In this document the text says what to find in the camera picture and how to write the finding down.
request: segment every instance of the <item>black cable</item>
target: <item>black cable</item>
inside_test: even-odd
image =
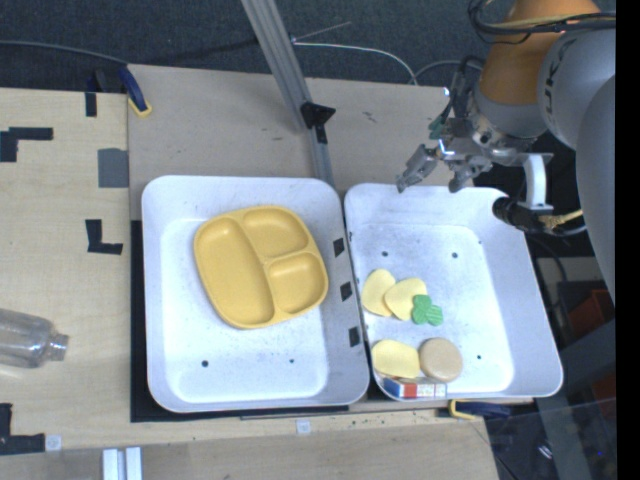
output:
[[[500,26],[487,24],[480,18],[482,11],[490,4],[497,0],[471,0],[467,6],[467,14],[471,24],[484,42],[490,43],[506,43],[506,44],[520,44],[526,41],[531,34],[540,34],[547,32],[566,32],[569,30],[594,30],[594,29],[609,29],[616,27],[616,13],[615,11],[605,11],[597,13],[583,13],[573,16],[564,16],[562,18],[552,20],[547,23],[534,24],[528,27],[507,27],[504,24]],[[523,35],[524,37],[518,41],[488,41],[482,34],[492,36],[513,36]]]
[[[558,238],[563,238],[568,236],[579,235],[580,233],[584,233],[586,230],[587,230],[587,225],[583,224],[582,226],[578,226],[577,228],[558,229],[555,231],[549,231],[547,234],[558,237]]]
[[[566,283],[569,280],[569,278],[567,276],[567,271],[564,268],[564,265],[562,264],[562,260],[560,259],[560,256],[558,256],[556,254],[556,252],[551,247],[549,247],[547,244],[545,244],[544,242],[542,242],[542,241],[538,240],[537,238],[531,236],[530,234],[527,234],[527,240],[531,240],[533,243],[535,243],[536,245],[540,246],[542,249],[547,251],[549,256],[551,256],[553,261],[558,266],[558,270],[560,271],[560,276],[562,277],[562,281]]]
[[[451,113],[451,110],[453,109],[453,106],[455,105],[458,99],[459,91],[457,87],[458,86],[457,82],[460,77],[462,77],[462,81],[464,82],[464,72],[467,69],[467,64],[471,61],[475,61],[480,65],[484,64],[484,59],[480,57],[476,57],[475,55],[467,55],[462,58],[462,60],[460,61],[460,64],[458,64],[458,69],[456,70],[456,73],[453,76],[453,81],[451,83],[451,92],[449,93],[449,102],[447,103],[447,106],[444,108],[444,110],[440,113],[440,116],[438,117],[438,119],[440,120],[440,123],[442,124],[444,124],[447,118],[449,117],[449,114]]]
[[[204,49],[204,50],[198,50],[198,51],[195,51],[195,52],[179,53],[179,54],[174,55],[172,57],[172,59],[175,61],[175,60],[193,58],[195,56],[208,55],[210,53],[230,52],[230,51],[234,51],[234,50],[239,50],[241,48],[246,48],[248,46],[253,46],[253,45],[256,45],[256,44],[258,44],[258,39],[256,37],[253,37],[252,39],[247,39],[245,41],[239,41],[237,43],[230,43],[230,44],[221,45],[221,46],[214,46],[214,47],[211,47],[211,48],[207,48],[207,49]],[[86,55],[86,56],[89,56],[89,57],[96,57],[98,59],[107,60],[109,62],[115,62],[117,64],[123,64],[123,65],[131,64],[131,62],[129,62],[128,60],[120,59],[118,57],[113,57],[111,55],[105,55],[103,53],[93,52],[91,50],[85,50],[83,48],[73,48],[71,46],[64,46],[64,45],[60,45],[60,44],[41,43],[41,42],[38,42],[38,41],[17,41],[17,40],[0,39],[0,46],[44,48],[44,49],[49,49],[49,50],[62,51],[62,52],[66,52],[66,53],[73,53],[73,54],[76,54],[76,55]],[[149,60],[145,61],[145,63],[146,64],[158,64],[160,62],[163,62],[165,59],[167,61],[169,61],[169,60],[171,60],[171,57],[149,59]]]
[[[78,55],[87,55],[89,57],[97,57],[98,59],[108,60],[110,62],[116,62],[118,64],[129,64],[128,61],[124,59],[119,59],[118,57],[112,57],[111,55],[105,55],[103,53],[96,53],[90,50],[84,50],[82,48],[72,48],[70,46],[63,46],[60,44],[49,44],[49,43],[40,43],[37,41],[13,41],[13,40],[5,40],[0,39],[0,46],[21,46],[28,48],[45,48],[49,50],[59,50],[67,53],[75,53]]]

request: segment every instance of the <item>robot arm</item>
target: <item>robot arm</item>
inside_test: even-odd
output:
[[[430,127],[434,145],[418,147],[398,191],[439,161],[454,174],[451,192],[496,163],[523,167],[526,200],[499,199],[494,213],[525,231],[550,232],[557,218],[545,201],[545,164],[552,155],[530,152],[549,130],[576,151],[583,217],[615,301],[615,13],[600,12],[591,0],[516,0],[503,23],[486,25],[479,15],[492,1],[469,5],[476,30],[496,39],[465,115],[449,117],[464,86],[463,61],[450,104]]]

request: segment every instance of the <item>cable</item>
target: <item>cable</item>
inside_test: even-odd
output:
[[[616,13],[610,12],[597,12],[597,13],[585,13],[566,16],[549,16],[536,18],[533,23],[528,21],[514,22],[514,23],[485,23],[481,19],[481,14],[485,8],[497,0],[471,0],[467,6],[467,14],[471,24],[484,42],[491,44],[506,43],[506,44],[520,44],[526,41],[531,34],[540,34],[546,32],[566,32],[569,30],[585,30],[585,29],[608,29],[616,28]],[[523,35],[524,37],[518,41],[490,41],[483,37],[482,34],[493,36],[512,36]]]
[[[304,34],[299,37],[292,37],[291,42],[295,43],[298,39],[307,39],[309,37],[317,36],[319,34],[324,34],[326,32],[331,32],[332,30],[336,30],[338,28],[346,27],[348,25],[352,25],[350,21],[345,21],[344,23],[338,23],[337,25],[331,25],[330,27],[321,28],[320,30],[316,30],[314,32],[309,32],[308,34]]]
[[[477,69],[478,71],[482,71],[482,65],[484,61],[470,61],[467,63],[467,66],[473,69]],[[416,71],[415,78],[417,79],[419,76],[424,75],[426,72],[431,71],[432,69],[439,68],[441,66],[459,66],[459,60],[439,60],[437,62],[432,62],[431,64],[427,64],[426,66],[421,67],[418,71]]]
[[[560,271],[560,276],[562,277],[562,281],[566,283],[569,280],[569,277],[567,276],[567,270],[564,268],[564,265],[562,264],[562,260],[560,260],[560,256],[558,256],[556,252],[553,249],[551,249],[551,247],[549,247],[547,244],[531,236],[530,234],[527,234],[527,240],[531,240],[533,243],[535,243],[536,245],[540,246],[542,249],[547,251],[549,256],[551,256],[551,259],[553,259],[553,261],[556,263],[558,270]]]
[[[560,230],[550,231],[547,234],[558,237],[558,238],[564,238],[568,236],[579,235],[580,233],[584,233],[586,230],[587,230],[587,225],[583,224],[582,226],[578,226],[577,228],[560,229]]]
[[[359,52],[377,53],[379,55],[384,55],[386,57],[389,57],[389,58],[395,60],[400,65],[402,65],[402,67],[404,67],[404,69],[407,70],[409,75],[411,75],[411,79],[409,80],[409,82],[410,83],[413,82],[413,85],[418,85],[418,81],[416,80],[415,73],[413,72],[413,70],[409,67],[409,65],[405,61],[403,61],[400,57],[397,57],[396,55],[394,55],[392,53],[385,52],[383,50],[378,50],[377,48],[365,48],[363,46],[350,46],[350,45],[344,45],[344,44],[329,44],[329,43],[300,43],[295,38],[293,38],[292,44],[294,46],[311,46],[311,47],[315,46],[315,47],[319,47],[319,48],[337,48],[337,49],[342,49],[342,50],[355,50],[355,51],[359,51]]]
[[[49,50],[59,50],[68,53],[75,53],[79,55],[87,55],[89,57],[97,57],[98,59],[108,60],[110,62],[116,62],[118,64],[129,64],[124,59],[118,57],[112,57],[111,55],[105,55],[103,53],[96,53],[89,50],[83,50],[82,48],[72,48],[70,46],[62,46],[59,44],[39,43],[36,41],[8,41],[0,40],[0,46],[26,46],[29,48],[46,48]]]
[[[445,121],[449,117],[449,114],[451,113],[451,110],[453,109],[453,106],[455,105],[458,99],[458,96],[460,95],[460,93],[464,92],[463,91],[464,85],[465,85],[464,72],[466,71],[467,66],[469,65],[469,62],[472,62],[472,61],[484,63],[482,59],[480,59],[479,57],[476,57],[475,55],[467,55],[461,61],[458,62],[458,69],[453,75],[453,80],[451,81],[451,88],[449,91],[449,103],[447,103],[447,106],[440,113],[438,118],[432,122],[432,125],[434,127],[444,125]]]
[[[146,59],[144,61],[145,64],[170,64],[175,65],[178,63],[180,66],[185,66],[184,62],[190,59],[196,59],[198,57],[206,57],[212,53],[225,53],[232,52],[235,50],[241,50],[243,48],[248,48],[250,46],[257,46],[260,43],[258,42],[257,37],[252,37],[251,39],[246,39],[244,41],[238,41],[237,43],[229,43],[220,46],[212,46],[211,48],[202,48],[199,50],[193,50],[188,52],[181,52],[176,54],[164,55],[162,57],[155,57],[151,59]]]

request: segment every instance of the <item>white tray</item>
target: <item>white tray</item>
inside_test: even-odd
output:
[[[504,194],[490,188],[362,184],[345,199],[358,290],[371,271],[419,277],[444,313],[434,327],[363,310],[368,342],[388,338],[414,347],[448,338],[464,369],[447,398],[542,397],[562,385],[562,366],[524,234],[492,214]],[[382,387],[382,381],[376,374]]]
[[[297,213],[329,277],[323,303],[263,329],[227,325],[193,257],[210,218],[275,204]],[[142,195],[148,383],[174,412],[347,405],[369,383],[356,288],[336,192],[316,179],[163,176]]]

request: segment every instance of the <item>wooden table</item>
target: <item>wooden table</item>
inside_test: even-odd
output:
[[[255,478],[258,471],[262,478],[298,478],[302,471],[311,478],[383,478],[398,471],[496,478],[482,420],[442,418],[424,405],[363,401],[346,413],[305,415],[309,435],[297,435],[300,417],[130,422],[130,220],[139,218],[144,184],[168,172],[312,175],[306,138],[290,129],[272,77],[131,70],[154,107],[145,120],[128,111],[120,94],[97,94],[97,115],[88,116],[83,93],[0,90],[0,131],[44,127],[54,133],[51,141],[19,140],[16,162],[0,162],[0,307],[49,318],[70,336],[62,362],[36,370],[0,367],[0,402],[13,404],[12,433],[58,435],[64,450],[86,453],[146,446],[150,478],[210,471],[234,479]],[[341,193],[364,181],[392,183],[445,104],[437,88],[330,80],[309,80],[309,87],[318,103],[338,109],[327,132]],[[244,106],[234,106],[234,98]],[[195,115],[206,117],[194,125]],[[200,146],[203,137],[213,137],[215,161],[185,148],[195,143],[181,142],[180,130],[183,138],[198,135]],[[240,145],[244,151],[255,146],[257,156],[234,153]],[[181,148],[185,154],[176,161]],[[101,150],[129,151],[131,192],[100,186]],[[448,178],[444,168],[431,181]],[[87,251],[89,219],[102,221],[102,241],[123,244],[121,254]],[[45,455],[2,457],[0,477],[30,471],[38,478]],[[177,472],[187,462],[190,473]]]

